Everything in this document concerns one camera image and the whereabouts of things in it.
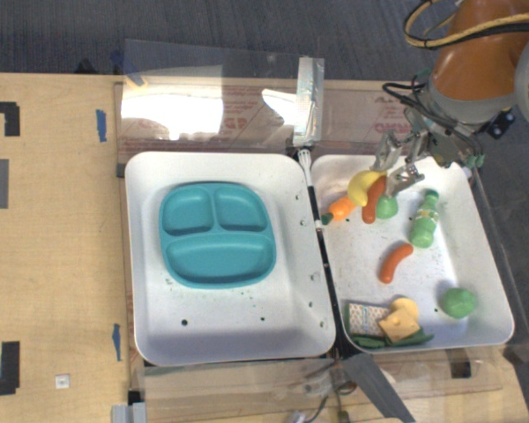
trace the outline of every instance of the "wooden table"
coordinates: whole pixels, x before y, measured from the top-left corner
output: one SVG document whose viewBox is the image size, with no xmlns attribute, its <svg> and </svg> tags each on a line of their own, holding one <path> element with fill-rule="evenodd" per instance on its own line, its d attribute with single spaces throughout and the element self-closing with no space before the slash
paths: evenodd
<svg viewBox="0 0 529 423">
<path fill-rule="evenodd" d="M 4 135 L 0 114 L 0 160 L 9 160 L 7 209 L 0 209 L 0 359 L 3 342 L 19 342 L 20 353 L 19 387 L 0 396 L 0 422 L 105 422 L 113 404 L 127 402 L 122 179 L 115 175 L 114 85 L 120 81 L 0 74 L 0 101 L 20 108 L 18 137 Z M 326 85 L 353 88 L 349 82 Z M 106 115 L 105 141 L 98 110 Z M 499 389 L 474 393 L 467 387 L 432 397 L 414 397 L 411 384 L 397 383 L 396 390 L 418 421 L 529 421 L 513 367 L 500 349 L 475 354 L 494 360 Z M 381 366 L 391 371 L 399 363 L 386 358 Z M 70 376 L 68 388 L 65 382 L 56 387 L 58 375 Z M 344 404 L 353 421 L 392 421 L 381 419 L 360 391 Z M 333 408 L 321 417 L 334 421 Z"/>
</svg>

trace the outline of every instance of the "teal plate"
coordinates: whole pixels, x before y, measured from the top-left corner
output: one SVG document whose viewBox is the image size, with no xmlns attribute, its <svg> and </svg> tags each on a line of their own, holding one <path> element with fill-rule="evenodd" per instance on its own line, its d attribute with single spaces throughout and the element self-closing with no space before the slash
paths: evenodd
<svg viewBox="0 0 529 423">
<path fill-rule="evenodd" d="M 159 233 L 167 270 L 185 286 L 251 285 L 276 263 L 265 205 L 242 185 L 201 182 L 173 189 L 160 205 Z"/>
</svg>

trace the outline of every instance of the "toy bottle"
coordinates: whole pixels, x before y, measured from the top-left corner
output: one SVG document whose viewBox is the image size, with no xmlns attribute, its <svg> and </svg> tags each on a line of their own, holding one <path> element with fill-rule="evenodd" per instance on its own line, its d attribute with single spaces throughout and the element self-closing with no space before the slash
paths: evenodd
<svg viewBox="0 0 529 423">
<path fill-rule="evenodd" d="M 433 233 L 437 227 L 439 213 L 436 209 L 439 194 L 430 189 L 425 194 L 425 200 L 415 213 L 414 226 L 410 233 L 410 242 L 416 248 L 428 248 L 433 244 Z"/>
</svg>

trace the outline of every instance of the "orange carrot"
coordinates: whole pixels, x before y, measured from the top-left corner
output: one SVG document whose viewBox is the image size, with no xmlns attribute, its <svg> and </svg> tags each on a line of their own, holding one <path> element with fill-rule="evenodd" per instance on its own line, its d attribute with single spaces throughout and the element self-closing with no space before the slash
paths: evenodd
<svg viewBox="0 0 529 423">
<path fill-rule="evenodd" d="M 367 193 L 369 201 L 362 207 L 362 220 L 367 224 L 376 221 L 376 204 L 380 196 L 386 191 L 386 175 L 381 175 L 376 179 Z"/>
<path fill-rule="evenodd" d="M 384 260 L 382 269 L 380 270 L 380 281 L 385 284 L 390 284 L 394 279 L 394 272 L 398 263 L 400 263 L 407 256 L 412 255 L 414 247 L 409 243 L 400 244 L 395 248 Z"/>
<path fill-rule="evenodd" d="M 341 221 L 349 216 L 355 207 L 356 205 L 351 202 L 349 196 L 344 195 L 329 206 L 328 212 L 333 215 L 333 219 Z"/>
</svg>

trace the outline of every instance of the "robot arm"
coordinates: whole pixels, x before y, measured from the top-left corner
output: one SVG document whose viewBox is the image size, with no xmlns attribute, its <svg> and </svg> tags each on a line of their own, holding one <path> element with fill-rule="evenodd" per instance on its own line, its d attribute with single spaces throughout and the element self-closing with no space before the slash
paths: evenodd
<svg viewBox="0 0 529 423">
<path fill-rule="evenodd" d="M 387 132 L 378 146 L 371 168 L 376 171 L 391 168 L 403 148 L 408 149 L 406 164 L 388 175 L 388 197 L 423 179 L 414 163 L 429 155 L 441 167 L 453 162 L 481 166 L 484 152 L 476 135 L 506 108 L 529 107 L 525 100 L 529 77 L 521 72 L 529 70 L 529 0 L 461 0 L 447 20 L 451 25 L 444 38 L 412 36 L 414 21 L 438 1 L 421 0 L 404 23 L 409 43 L 441 49 L 427 82 L 418 84 L 414 77 L 410 86 L 383 86 L 406 105 L 405 116 L 412 125 L 405 138 Z M 525 88 L 524 92 L 518 92 L 519 88 Z"/>
</svg>

